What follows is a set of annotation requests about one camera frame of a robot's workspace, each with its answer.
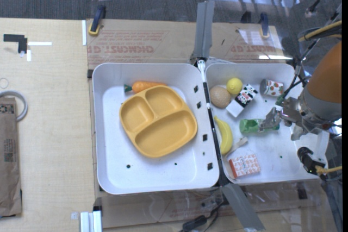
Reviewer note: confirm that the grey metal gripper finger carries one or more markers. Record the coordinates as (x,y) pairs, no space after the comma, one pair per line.
(274,114)
(267,125)

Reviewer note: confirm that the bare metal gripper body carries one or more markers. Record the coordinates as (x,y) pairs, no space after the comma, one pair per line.
(292,111)

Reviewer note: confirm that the green packet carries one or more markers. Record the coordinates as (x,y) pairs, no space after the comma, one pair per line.
(248,126)

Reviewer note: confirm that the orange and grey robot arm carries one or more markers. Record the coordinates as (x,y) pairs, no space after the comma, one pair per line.
(326,73)

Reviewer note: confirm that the strawberry print can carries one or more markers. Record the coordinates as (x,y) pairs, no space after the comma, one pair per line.
(273,88)

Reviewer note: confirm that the white plastic tray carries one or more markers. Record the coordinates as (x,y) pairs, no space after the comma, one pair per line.
(152,171)
(274,152)

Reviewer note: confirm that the beige flat strip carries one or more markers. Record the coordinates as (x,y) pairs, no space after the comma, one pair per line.
(239,143)

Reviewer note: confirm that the black and white milk carton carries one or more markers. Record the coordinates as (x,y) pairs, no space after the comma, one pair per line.
(243,99)

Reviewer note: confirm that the yellow banana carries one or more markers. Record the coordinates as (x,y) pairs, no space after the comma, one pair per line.
(227,135)

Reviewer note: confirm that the orange and white carton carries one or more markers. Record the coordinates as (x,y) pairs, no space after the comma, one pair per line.
(244,166)

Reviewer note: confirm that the yellow lemon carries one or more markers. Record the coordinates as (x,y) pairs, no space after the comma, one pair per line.
(234,85)

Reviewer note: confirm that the yellow divided plate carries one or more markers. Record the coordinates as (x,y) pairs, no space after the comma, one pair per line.
(160,130)

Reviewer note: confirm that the orange carrot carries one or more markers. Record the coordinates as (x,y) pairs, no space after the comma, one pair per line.
(144,86)

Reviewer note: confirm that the brown cardboard board red print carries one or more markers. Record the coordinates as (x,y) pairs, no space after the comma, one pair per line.
(136,46)

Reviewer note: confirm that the brown paper bag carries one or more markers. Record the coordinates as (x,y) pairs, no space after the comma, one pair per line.
(9,160)

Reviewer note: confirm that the black cylinder on white bracket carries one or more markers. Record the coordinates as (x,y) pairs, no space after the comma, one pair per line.
(308,159)

